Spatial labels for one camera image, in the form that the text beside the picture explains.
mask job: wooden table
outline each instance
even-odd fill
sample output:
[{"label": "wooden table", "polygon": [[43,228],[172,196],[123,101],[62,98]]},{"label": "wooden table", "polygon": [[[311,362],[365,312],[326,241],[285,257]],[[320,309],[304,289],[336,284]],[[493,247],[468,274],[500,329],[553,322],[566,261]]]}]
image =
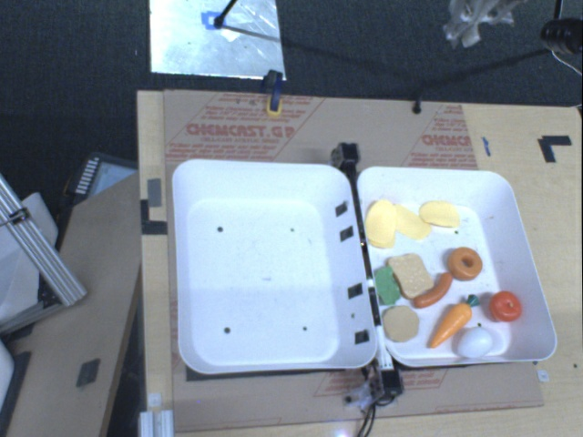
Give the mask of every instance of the wooden table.
[{"label": "wooden table", "polygon": [[[8,437],[107,435],[139,300],[139,238],[137,174],[73,209],[60,253],[87,296],[8,345],[31,353]],[[96,375],[78,386],[84,364]]]},{"label": "wooden table", "polygon": [[[159,96],[160,93],[153,92],[138,95],[141,199],[148,198],[149,179],[165,176],[164,111]],[[519,410],[378,419],[372,435],[576,435],[583,429],[580,114],[569,108],[480,105],[463,105],[463,111],[478,167],[505,177],[517,195],[557,331],[556,353],[538,365],[549,378],[542,383],[545,405]],[[571,145],[551,147],[556,161],[546,161],[541,146],[549,146],[552,139],[545,137],[568,137]],[[166,220],[164,199],[149,210],[149,219]],[[154,412],[171,410],[166,236],[143,238],[142,251],[148,409]],[[354,435],[359,425],[355,421],[326,422],[177,435],[336,436]]]}]

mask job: white egg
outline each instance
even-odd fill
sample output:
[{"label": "white egg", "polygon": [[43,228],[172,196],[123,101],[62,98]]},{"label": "white egg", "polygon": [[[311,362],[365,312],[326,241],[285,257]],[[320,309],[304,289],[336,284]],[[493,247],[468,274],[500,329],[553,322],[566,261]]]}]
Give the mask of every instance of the white egg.
[{"label": "white egg", "polygon": [[462,333],[457,343],[457,354],[466,358],[481,358],[492,350],[494,339],[483,327],[474,327]]}]

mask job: red tomato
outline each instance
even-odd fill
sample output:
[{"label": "red tomato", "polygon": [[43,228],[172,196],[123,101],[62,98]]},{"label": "red tomato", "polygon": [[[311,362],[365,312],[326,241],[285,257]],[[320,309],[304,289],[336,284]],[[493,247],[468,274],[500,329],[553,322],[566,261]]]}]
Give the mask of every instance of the red tomato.
[{"label": "red tomato", "polygon": [[494,319],[503,322],[516,320],[522,314],[522,304],[514,293],[499,291],[490,300],[490,312]]}]

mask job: toy bread slice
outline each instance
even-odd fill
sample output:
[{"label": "toy bread slice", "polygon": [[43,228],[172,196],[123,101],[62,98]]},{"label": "toy bread slice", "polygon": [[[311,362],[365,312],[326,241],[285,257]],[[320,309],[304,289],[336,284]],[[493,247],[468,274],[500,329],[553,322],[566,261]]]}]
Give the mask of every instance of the toy bread slice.
[{"label": "toy bread slice", "polygon": [[423,261],[416,254],[404,254],[390,258],[389,266],[393,269],[401,293],[408,300],[412,300],[434,286],[434,281],[427,272]]},{"label": "toy bread slice", "polygon": [[392,248],[396,230],[396,209],[392,202],[381,199],[374,202],[364,220],[369,242],[377,248]]},{"label": "toy bread slice", "polygon": [[423,239],[431,233],[431,225],[424,222],[417,214],[400,204],[394,206],[397,213],[397,231],[411,239]]},{"label": "toy bread slice", "polygon": [[453,204],[444,200],[425,202],[419,209],[419,217],[438,227],[459,227],[459,213]]}]

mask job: orange carrot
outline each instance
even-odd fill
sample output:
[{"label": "orange carrot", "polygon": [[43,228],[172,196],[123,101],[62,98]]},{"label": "orange carrot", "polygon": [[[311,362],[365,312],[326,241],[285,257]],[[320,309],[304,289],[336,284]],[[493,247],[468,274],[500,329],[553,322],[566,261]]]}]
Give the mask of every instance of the orange carrot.
[{"label": "orange carrot", "polygon": [[437,332],[429,342],[429,348],[436,348],[452,337],[472,319],[472,308],[480,304],[476,295],[467,297],[467,301],[456,304],[447,312]]}]

